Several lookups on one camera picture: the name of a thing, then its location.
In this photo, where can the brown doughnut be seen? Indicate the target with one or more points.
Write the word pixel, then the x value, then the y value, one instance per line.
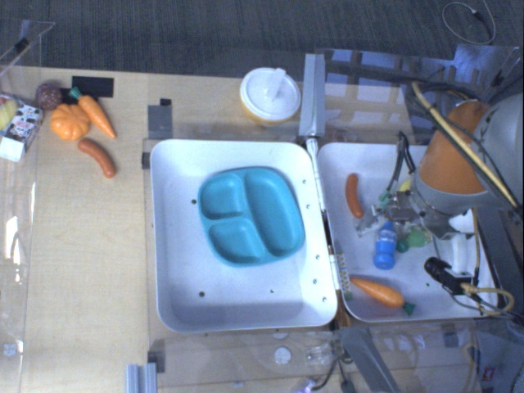
pixel 48 96

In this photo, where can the orange-brown sausage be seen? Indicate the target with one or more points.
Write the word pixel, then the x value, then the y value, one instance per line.
pixel 353 197
pixel 98 157

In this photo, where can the blue bottle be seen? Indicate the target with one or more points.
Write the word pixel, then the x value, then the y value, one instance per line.
pixel 385 250

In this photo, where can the yellow banana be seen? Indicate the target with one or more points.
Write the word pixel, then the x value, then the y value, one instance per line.
pixel 405 185

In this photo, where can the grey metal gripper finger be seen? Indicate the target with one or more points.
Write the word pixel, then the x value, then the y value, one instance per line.
pixel 366 227
pixel 378 212

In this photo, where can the white cow print carton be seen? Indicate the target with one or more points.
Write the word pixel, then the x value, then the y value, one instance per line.
pixel 20 131

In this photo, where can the blue divided plate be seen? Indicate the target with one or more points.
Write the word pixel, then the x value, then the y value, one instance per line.
pixel 262 203

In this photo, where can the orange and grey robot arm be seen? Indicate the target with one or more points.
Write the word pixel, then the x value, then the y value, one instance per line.
pixel 454 162

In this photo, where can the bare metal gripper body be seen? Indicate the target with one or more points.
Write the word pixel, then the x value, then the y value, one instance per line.
pixel 409 211

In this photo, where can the orange carrot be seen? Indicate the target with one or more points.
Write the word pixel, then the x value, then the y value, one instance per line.
pixel 97 115
pixel 378 292

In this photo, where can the yellow cup with white lid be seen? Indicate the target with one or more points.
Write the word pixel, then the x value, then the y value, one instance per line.
pixel 270 92

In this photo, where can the white plastic tray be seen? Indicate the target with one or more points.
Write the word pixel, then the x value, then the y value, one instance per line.
pixel 180 227
pixel 368 158

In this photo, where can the clear plastic bottle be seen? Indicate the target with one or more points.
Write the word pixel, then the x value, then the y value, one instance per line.
pixel 319 353

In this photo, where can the green bottle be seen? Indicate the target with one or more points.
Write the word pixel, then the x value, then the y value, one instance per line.
pixel 415 239

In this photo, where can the orange pumpkin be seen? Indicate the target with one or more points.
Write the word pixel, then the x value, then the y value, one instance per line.
pixel 69 122

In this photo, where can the black cylinder on white bracket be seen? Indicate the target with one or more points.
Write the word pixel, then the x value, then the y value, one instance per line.
pixel 448 274

